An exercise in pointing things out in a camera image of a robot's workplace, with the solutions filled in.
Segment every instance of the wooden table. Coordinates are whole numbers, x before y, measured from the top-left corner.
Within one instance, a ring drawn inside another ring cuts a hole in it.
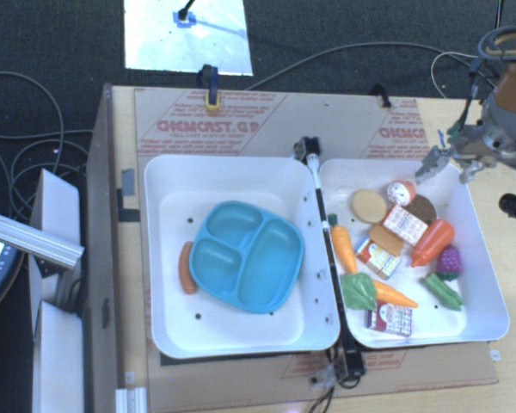
[[[135,165],[133,88],[115,87],[114,98],[116,177],[120,185],[120,172],[123,167]],[[464,101],[460,100],[419,99],[417,102],[428,142],[431,144],[438,142],[437,130],[446,130],[458,118],[464,107]],[[479,118],[480,111],[481,108],[477,104],[473,105],[469,118]],[[498,207],[498,200],[504,193],[516,194],[516,172],[502,165],[494,170],[480,172],[470,183],[470,192],[511,319],[507,335],[489,345],[491,349],[498,351],[501,357],[495,363],[500,382],[495,385],[336,398],[330,406],[330,413],[516,411],[516,219],[509,219]],[[125,198],[125,207],[138,207],[138,203],[131,200],[135,199]],[[120,246],[123,247],[120,252],[120,295],[123,302],[124,360],[126,370],[134,372],[135,385],[142,386],[147,382],[143,283],[140,271],[130,268],[131,264],[141,261],[138,249],[139,223],[121,225],[119,237]],[[301,402],[240,407],[229,411],[233,413],[304,413],[308,411],[310,405],[311,402]],[[219,413],[225,409],[209,411]]]

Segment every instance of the robotic hand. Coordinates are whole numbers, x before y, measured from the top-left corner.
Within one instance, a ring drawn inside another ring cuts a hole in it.
[[[466,126],[467,100],[463,116],[447,131],[449,148],[434,146],[415,173],[418,183],[439,173],[453,159],[463,169],[462,183],[469,182],[476,172],[503,163],[516,170],[516,49],[500,49],[508,40],[516,39],[516,28],[498,28],[486,34],[478,45],[479,65],[484,59],[502,60],[507,63],[496,88],[488,96],[481,119],[474,126]],[[516,196],[511,200],[501,198],[501,209],[516,217]]]

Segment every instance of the yellow and black clamp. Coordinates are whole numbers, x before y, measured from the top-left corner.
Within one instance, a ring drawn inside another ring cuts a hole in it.
[[[215,112],[220,108],[218,92],[218,67],[204,65],[197,75],[197,87],[207,89],[205,97],[206,110]]]

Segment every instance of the green vegetable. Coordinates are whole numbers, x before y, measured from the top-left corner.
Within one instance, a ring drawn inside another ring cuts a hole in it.
[[[461,310],[461,305],[464,304],[461,296],[448,287],[436,273],[429,274],[425,282],[430,290],[436,294],[443,305],[447,306],[449,309],[453,309],[454,311]]]
[[[350,309],[377,309],[377,290],[369,275],[362,272],[342,277],[344,305]]]

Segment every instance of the white tray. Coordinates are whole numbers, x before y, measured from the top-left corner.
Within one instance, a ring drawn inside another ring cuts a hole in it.
[[[164,155],[144,171],[143,246],[148,250],[151,328],[174,358],[302,352],[329,348],[340,332],[329,261],[310,171],[277,157]],[[218,203],[241,200],[292,222],[304,261],[287,301],[254,314],[200,289],[186,295],[178,278],[183,244],[194,240]]]
[[[352,213],[349,201],[355,191],[369,188],[386,198],[386,187],[395,180],[415,183],[417,161],[393,159],[331,159],[322,168],[322,190],[327,213],[336,213],[340,225],[350,231],[353,247],[365,239],[370,225]],[[453,244],[458,247],[464,271],[450,286],[464,300],[462,311],[446,309],[420,282],[435,267],[435,259],[426,267],[410,267],[407,247],[402,262],[385,282],[419,304],[413,309],[412,334],[409,338],[366,328],[367,311],[347,309],[347,321],[354,337],[370,348],[399,348],[449,342],[493,341],[507,333],[509,319],[495,272],[489,259],[482,231],[472,205],[470,192],[458,180],[458,169],[449,165],[434,178],[424,181],[417,194],[427,197],[438,216],[455,228]],[[382,281],[367,266],[358,262],[358,270]]]

